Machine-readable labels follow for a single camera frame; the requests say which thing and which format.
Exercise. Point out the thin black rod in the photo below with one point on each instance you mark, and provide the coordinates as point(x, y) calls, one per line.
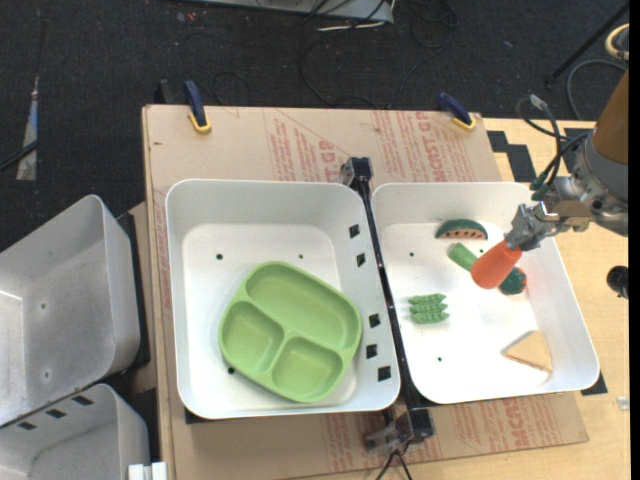
point(391, 298)

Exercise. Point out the tan bread slice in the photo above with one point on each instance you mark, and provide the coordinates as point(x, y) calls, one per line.
point(532, 353)

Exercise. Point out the brown cardboard board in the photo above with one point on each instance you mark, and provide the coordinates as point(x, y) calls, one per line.
point(300, 138)

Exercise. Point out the green divided plate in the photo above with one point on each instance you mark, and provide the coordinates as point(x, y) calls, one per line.
point(285, 328)

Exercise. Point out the light green toy vegetable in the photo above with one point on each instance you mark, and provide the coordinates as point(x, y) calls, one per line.
point(461, 256)

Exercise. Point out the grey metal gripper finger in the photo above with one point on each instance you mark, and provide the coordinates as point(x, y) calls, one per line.
point(518, 225)
point(536, 235)

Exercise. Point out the watermelon slice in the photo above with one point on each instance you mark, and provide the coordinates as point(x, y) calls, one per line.
point(460, 229)

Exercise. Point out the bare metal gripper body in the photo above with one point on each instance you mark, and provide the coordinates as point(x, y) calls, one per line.
point(570, 210)

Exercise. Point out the green pea pods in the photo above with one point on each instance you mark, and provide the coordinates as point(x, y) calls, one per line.
point(427, 309)

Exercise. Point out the orange carrot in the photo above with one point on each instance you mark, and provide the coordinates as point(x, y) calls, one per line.
point(492, 269)

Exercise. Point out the white plastic tray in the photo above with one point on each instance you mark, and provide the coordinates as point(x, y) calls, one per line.
point(475, 368)
point(60, 298)
point(75, 438)
point(210, 218)

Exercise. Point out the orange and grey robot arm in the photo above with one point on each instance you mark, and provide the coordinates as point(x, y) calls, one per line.
point(614, 123)

